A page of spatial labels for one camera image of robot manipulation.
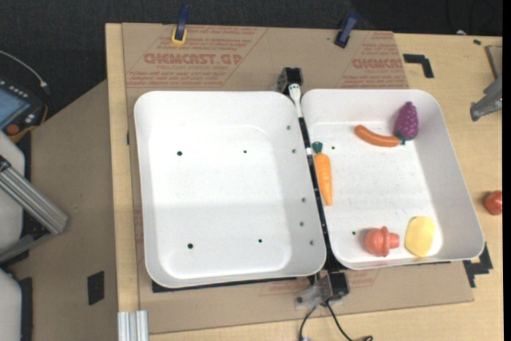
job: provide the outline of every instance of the toy carrot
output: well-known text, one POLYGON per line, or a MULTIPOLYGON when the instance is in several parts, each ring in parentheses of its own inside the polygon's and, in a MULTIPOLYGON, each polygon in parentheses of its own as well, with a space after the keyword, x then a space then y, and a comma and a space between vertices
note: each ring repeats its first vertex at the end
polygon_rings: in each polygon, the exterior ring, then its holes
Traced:
POLYGON ((316 175, 318 176, 319 191, 323 196, 323 200, 329 206, 332 205, 332 170, 330 165, 330 158, 327 154, 322 153, 323 144, 321 142, 314 142, 312 144, 314 149, 314 165, 316 168, 316 175))

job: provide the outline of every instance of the orange carrot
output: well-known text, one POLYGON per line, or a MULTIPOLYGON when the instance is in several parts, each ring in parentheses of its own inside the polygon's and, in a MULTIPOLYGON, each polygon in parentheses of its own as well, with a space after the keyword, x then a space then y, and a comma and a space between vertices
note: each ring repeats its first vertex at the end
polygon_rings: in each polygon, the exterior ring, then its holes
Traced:
POLYGON ((316 175, 318 176, 319 191, 323 196, 323 200, 328 206, 332 205, 332 170, 330 165, 330 158, 327 154, 322 153, 323 144, 315 142, 312 144, 314 149, 314 165, 316 168, 316 175))
POLYGON ((399 138, 397 138, 395 135, 390 137, 379 135, 377 133, 373 133, 363 125, 357 125, 355 127, 355 133, 365 142, 368 142, 372 145, 383 146, 387 148, 392 148, 399 145, 399 138))

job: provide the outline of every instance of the cardboard sheet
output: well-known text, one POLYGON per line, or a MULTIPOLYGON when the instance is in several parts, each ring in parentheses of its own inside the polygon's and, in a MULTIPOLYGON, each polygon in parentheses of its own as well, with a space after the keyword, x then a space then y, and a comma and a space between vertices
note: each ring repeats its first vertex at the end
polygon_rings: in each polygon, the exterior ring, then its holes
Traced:
MULTIPOLYGON (((318 88, 408 88, 391 32, 351 33, 345 49, 337 30, 187 26, 187 40, 171 42, 174 26, 123 24, 129 141, 141 309, 152 334, 301 319, 295 295, 307 278, 180 291, 153 290, 144 260, 143 220, 133 105, 154 89, 272 89, 285 67, 300 67, 303 92, 318 88)), ((351 293, 334 305, 350 314, 473 300, 462 262, 346 271, 351 293)), ((316 315, 325 314, 317 311, 316 315)))

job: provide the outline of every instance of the toy food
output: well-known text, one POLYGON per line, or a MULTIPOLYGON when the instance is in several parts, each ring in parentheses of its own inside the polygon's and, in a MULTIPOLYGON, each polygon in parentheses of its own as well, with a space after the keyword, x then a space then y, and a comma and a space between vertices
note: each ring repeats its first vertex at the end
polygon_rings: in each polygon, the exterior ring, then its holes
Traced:
POLYGON ((400 110, 394 124, 394 135, 402 141, 413 140, 418 134, 418 116, 415 105, 408 101, 400 110))
POLYGON ((493 191, 485 198, 485 208, 492 215, 502 214, 502 191, 493 191))
POLYGON ((392 248, 399 246, 399 236, 390 233, 386 226, 382 228, 372 228, 364 238, 366 250, 375 255, 386 257, 392 248))
POLYGON ((418 257, 427 256, 433 244, 435 230, 434 222, 429 217, 414 217, 406 229, 406 250, 418 257))
POLYGON ((369 129, 367 129, 363 125, 357 125, 355 127, 355 134, 365 142, 368 142, 372 145, 382 146, 391 148, 399 145, 399 138, 392 135, 390 137, 386 137, 384 135, 379 135, 377 133, 373 133, 369 129))
POLYGON ((323 144, 321 142, 314 142, 312 144, 312 149, 314 149, 316 153, 314 156, 314 165, 316 168, 316 175, 318 176, 319 191, 325 203, 331 206, 333 195, 330 158, 327 154, 321 152, 323 150, 323 144))

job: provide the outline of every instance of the electronic device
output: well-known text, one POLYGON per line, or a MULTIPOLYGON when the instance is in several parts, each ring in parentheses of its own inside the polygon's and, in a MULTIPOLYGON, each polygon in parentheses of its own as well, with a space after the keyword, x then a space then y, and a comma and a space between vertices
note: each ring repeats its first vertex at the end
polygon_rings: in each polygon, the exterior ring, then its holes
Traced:
POLYGON ((0 76, 0 130, 13 142, 41 124, 48 109, 36 95, 0 76))

